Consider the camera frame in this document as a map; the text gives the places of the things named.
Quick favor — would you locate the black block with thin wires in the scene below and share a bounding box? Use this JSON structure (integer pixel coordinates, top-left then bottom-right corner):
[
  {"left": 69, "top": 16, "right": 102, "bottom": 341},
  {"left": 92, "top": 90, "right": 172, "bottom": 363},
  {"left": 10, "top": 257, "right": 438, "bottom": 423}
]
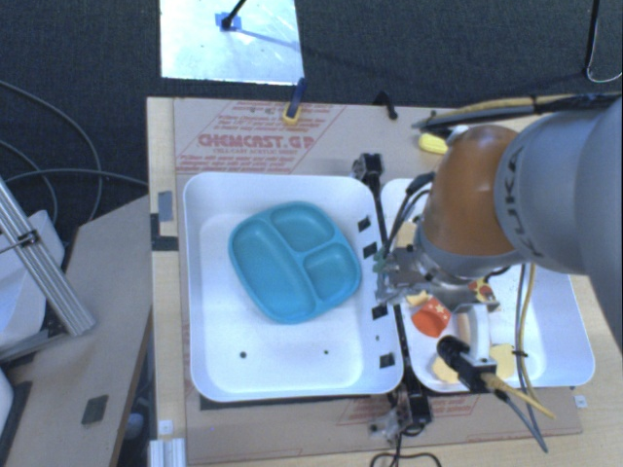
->
[
  {"left": 351, "top": 152, "right": 385, "bottom": 182},
  {"left": 386, "top": 388, "right": 433, "bottom": 438}
]

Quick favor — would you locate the white plastic tray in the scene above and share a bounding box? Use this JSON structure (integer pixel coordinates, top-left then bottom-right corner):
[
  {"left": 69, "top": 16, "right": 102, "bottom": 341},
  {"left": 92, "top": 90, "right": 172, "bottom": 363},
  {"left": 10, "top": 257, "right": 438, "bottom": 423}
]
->
[
  {"left": 181, "top": 170, "right": 406, "bottom": 404},
  {"left": 379, "top": 177, "right": 597, "bottom": 394}
]

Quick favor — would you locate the thin black and white rod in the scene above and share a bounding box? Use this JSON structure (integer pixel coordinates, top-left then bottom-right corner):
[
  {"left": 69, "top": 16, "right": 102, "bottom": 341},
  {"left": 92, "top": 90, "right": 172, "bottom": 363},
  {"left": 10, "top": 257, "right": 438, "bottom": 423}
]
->
[{"left": 367, "top": 171, "right": 418, "bottom": 400}]

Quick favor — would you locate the blue divided plate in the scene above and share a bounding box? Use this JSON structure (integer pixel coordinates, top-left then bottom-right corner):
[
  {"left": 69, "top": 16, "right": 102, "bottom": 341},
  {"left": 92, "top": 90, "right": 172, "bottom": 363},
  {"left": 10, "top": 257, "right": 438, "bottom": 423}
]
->
[{"left": 227, "top": 200, "right": 363, "bottom": 325}]

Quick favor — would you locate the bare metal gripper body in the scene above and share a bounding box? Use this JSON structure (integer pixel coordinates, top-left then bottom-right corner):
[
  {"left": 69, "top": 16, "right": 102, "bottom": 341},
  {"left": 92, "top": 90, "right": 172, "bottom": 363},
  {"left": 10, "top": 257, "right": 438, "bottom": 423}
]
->
[{"left": 382, "top": 246, "right": 500, "bottom": 313}]

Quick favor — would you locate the brown cardboard board, red print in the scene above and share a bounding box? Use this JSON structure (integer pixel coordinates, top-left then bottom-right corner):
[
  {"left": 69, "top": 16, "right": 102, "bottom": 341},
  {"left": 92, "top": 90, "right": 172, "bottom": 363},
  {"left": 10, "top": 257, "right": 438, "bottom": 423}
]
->
[{"left": 171, "top": 96, "right": 584, "bottom": 467}]

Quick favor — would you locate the red can with yellow stars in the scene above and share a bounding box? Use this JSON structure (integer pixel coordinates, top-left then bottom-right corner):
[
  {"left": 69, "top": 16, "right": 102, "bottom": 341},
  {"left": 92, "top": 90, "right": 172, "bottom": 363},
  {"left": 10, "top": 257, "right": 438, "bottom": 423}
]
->
[{"left": 410, "top": 299, "right": 453, "bottom": 339}]

